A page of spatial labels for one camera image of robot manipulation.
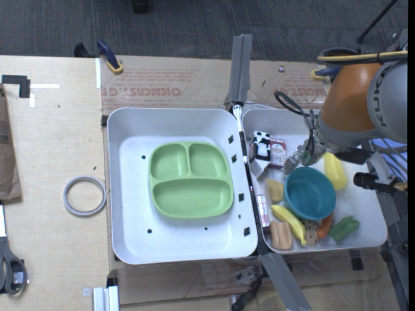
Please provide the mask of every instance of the table surface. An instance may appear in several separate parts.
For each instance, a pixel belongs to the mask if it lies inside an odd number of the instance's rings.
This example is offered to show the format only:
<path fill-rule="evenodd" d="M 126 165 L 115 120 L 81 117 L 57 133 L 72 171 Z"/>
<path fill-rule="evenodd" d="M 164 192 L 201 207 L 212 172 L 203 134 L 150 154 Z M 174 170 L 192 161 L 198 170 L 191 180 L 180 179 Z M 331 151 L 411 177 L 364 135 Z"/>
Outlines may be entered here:
<path fill-rule="evenodd" d="M 21 199 L 4 202 L 6 228 L 11 250 L 27 265 L 30 283 L 19 296 L 0 295 L 1 310 L 92 310 L 91 289 L 106 286 L 106 209 L 80 218 L 67 212 L 62 200 L 66 183 L 75 176 L 105 180 L 102 100 L 96 63 L 97 59 L 92 58 L 0 59 L 2 75 L 26 75 L 31 84 L 59 85 L 58 89 L 32 88 L 31 107 L 29 99 L 19 98 L 17 85 L 5 84 L 23 190 Z M 199 67 L 210 65 L 215 61 Z M 228 78 L 221 82 L 229 84 Z M 99 190 L 87 183 L 79 183 L 69 195 L 74 206 L 84 210 L 94 208 L 101 200 Z M 377 253 L 372 260 L 374 279 L 303 286 L 313 310 L 398 310 L 386 264 Z M 229 309 L 228 296 L 121 306 L 121 310 Z M 260 292 L 246 307 L 283 309 L 275 291 Z"/>

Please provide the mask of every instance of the orange carrot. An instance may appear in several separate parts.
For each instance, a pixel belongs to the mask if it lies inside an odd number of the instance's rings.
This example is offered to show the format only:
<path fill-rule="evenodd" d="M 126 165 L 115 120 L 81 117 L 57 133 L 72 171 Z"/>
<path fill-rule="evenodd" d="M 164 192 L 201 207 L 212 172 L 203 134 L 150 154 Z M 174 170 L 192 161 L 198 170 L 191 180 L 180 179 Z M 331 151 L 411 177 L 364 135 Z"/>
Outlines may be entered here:
<path fill-rule="evenodd" d="M 333 213 L 331 213 L 327 218 L 322 220 L 322 224 L 317 231 L 318 238 L 325 238 L 331 229 L 331 225 L 333 224 Z"/>

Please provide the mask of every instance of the green divided plate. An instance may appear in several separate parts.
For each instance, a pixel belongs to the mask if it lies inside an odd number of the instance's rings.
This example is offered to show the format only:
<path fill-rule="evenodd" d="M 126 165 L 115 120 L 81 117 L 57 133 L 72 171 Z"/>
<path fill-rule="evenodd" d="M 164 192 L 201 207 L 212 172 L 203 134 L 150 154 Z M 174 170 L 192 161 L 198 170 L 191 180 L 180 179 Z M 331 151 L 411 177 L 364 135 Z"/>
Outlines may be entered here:
<path fill-rule="evenodd" d="M 228 160 L 219 148 L 203 142 L 174 142 L 150 157 L 150 191 L 157 210 L 172 218 L 208 218 L 233 203 Z"/>

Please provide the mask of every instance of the teal bowl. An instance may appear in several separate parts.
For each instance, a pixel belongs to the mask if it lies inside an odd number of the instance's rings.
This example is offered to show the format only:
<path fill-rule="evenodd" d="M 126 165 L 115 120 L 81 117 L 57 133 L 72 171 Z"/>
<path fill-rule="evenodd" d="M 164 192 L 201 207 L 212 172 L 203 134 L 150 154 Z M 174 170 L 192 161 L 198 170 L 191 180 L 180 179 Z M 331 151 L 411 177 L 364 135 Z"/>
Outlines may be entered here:
<path fill-rule="evenodd" d="M 320 220 L 336 206 L 336 192 L 330 180 L 311 167 L 294 169 L 284 184 L 285 207 L 297 218 Z"/>

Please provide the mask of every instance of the metal ring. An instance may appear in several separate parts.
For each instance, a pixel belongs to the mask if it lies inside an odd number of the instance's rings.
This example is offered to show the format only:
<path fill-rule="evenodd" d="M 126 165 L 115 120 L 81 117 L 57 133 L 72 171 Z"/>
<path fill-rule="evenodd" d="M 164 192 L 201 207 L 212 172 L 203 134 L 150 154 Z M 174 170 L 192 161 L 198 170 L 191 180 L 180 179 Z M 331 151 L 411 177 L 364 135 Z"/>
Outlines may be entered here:
<path fill-rule="evenodd" d="M 76 208 L 74 208 L 71 204 L 69 204 L 69 202 L 67 200 L 67 194 L 68 194 L 70 188 L 78 182 L 85 182 L 85 181 L 94 183 L 96 186 L 98 186 L 98 188 L 100 188 L 100 190 L 102 192 L 101 203 L 98 205 L 98 207 L 94 208 L 91 211 L 79 211 Z M 105 190 L 104 183 L 102 181 L 100 181 L 99 179 L 93 177 L 93 176 L 88 176 L 88 175 L 77 176 L 76 178 L 71 179 L 65 186 L 65 189 L 64 189 L 64 204 L 65 204 L 66 209 L 70 213 L 72 213 L 73 215 L 76 215 L 76 216 L 92 216 L 92 215 L 98 213 L 100 210 L 102 210 L 102 208 L 105 206 L 105 203 L 106 203 L 106 190 Z"/>

